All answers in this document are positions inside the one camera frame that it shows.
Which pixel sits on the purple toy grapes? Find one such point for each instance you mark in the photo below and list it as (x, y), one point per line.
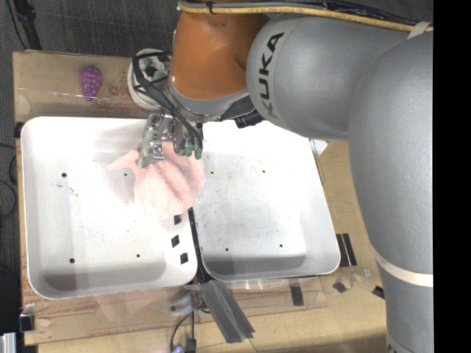
(91, 82)

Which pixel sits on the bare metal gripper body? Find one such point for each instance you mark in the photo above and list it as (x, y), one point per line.
(158, 127)

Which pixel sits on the brown cardboard board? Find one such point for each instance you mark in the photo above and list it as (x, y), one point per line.
(331, 318)

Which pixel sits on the white plastic tray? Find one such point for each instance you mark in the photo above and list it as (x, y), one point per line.
(95, 219)
(257, 212)

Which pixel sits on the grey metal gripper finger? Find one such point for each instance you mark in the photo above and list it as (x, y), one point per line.
(179, 143)
(151, 154)

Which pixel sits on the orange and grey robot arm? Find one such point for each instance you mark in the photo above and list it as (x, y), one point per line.
(331, 86)

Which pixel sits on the pink cloth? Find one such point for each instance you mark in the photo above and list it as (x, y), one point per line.
(169, 186)

